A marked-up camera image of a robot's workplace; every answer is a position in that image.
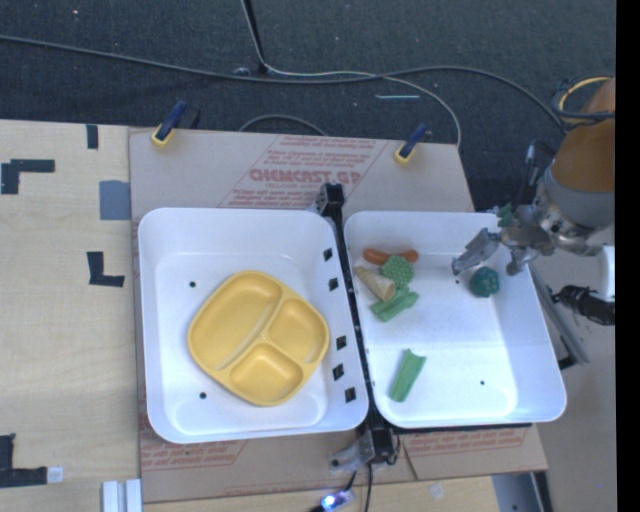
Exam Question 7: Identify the black block with thin wires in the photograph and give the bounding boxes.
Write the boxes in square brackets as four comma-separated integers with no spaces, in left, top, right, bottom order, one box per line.
[369,424,400,465]

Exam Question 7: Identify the orange sausage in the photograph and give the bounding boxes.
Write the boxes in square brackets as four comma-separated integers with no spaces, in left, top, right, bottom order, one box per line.
[362,247,420,267]

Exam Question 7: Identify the dark green broccoli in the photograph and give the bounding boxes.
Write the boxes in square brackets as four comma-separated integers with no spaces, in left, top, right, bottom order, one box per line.
[468,265,501,299]

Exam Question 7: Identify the thin black and white rod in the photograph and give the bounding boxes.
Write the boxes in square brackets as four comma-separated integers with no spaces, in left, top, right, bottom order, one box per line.
[327,212,382,476]

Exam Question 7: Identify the green grapes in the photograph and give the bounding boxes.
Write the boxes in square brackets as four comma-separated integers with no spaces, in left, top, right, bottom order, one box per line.
[379,254,416,291]

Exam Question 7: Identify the beige ice cream cone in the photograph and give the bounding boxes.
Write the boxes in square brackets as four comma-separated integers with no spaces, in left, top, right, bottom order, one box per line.
[352,265,397,303]

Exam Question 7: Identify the light green celery stick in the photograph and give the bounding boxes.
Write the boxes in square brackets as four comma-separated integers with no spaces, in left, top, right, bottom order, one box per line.
[388,348,428,404]
[369,288,421,323]

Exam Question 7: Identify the black cylinder on white bracket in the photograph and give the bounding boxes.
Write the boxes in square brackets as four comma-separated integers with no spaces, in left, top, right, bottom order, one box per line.
[551,243,617,327]

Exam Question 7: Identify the yellow divided plate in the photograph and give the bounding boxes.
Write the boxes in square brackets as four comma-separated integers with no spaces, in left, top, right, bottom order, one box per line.
[186,269,332,408]

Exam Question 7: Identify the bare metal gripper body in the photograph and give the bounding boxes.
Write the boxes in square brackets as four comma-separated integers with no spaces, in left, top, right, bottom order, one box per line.
[498,200,604,259]

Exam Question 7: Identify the white plastic tray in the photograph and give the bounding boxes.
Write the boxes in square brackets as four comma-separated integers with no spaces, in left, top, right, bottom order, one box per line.
[137,206,371,445]
[343,209,568,430]

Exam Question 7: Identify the brown cardboard board, red print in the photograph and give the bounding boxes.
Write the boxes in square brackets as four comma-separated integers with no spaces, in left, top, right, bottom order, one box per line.
[128,127,549,504]

